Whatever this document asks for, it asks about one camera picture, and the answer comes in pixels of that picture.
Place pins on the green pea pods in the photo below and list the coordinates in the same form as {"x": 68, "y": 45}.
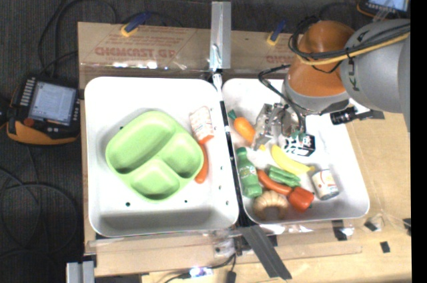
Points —
{"x": 283, "y": 175}

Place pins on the black cylinder on white bracket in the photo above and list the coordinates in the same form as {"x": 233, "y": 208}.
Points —
{"x": 343, "y": 116}

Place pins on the black and white carton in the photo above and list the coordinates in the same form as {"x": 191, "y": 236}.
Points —
{"x": 300, "y": 145}

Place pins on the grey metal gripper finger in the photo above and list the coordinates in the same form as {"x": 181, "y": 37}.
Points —
{"x": 257, "y": 141}
{"x": 268, "y": 139}

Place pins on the tan croissant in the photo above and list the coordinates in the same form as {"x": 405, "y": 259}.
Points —
{"x": 270, "y": 205}

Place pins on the green divided plate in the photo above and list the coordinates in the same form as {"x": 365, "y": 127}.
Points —
{"x": 146, "y": 145}

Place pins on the white plastic tray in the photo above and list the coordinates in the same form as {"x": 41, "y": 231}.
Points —
{"x": 150, "y": 218}
{"x": 343, "y": 161}

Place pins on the brown cardboard board red print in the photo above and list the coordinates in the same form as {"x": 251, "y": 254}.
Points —
{"x": 150, "y": 48}

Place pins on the green plastic bottle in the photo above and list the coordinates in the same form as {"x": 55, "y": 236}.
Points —
{"x": 249, "y": 176}

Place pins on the white can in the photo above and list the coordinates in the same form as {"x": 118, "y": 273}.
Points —
{"x": 325, "y": 184}

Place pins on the orange sausage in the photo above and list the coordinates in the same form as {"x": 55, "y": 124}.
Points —
{"x": 203, "y": 168}

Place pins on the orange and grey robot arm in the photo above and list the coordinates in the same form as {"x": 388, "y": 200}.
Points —
{"x": 373, "y": 74}

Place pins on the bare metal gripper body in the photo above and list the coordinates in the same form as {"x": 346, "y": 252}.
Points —
{"x": 274, "y": 118}

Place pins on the orange bell pepper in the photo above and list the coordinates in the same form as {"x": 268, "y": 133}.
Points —
{"x": 301, "y": 199}

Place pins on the yellow banana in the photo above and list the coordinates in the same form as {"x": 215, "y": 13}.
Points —
{"x": 288, "y": 161}

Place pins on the orange carrot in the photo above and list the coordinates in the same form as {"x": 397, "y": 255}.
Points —
{"x": 244, "y": 129}

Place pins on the white packet with orange print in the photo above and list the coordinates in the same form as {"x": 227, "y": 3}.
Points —
{"x": 201, "y": 124}

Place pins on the red sausage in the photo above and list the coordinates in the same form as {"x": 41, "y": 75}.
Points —
{"x": 275, "y": 185}

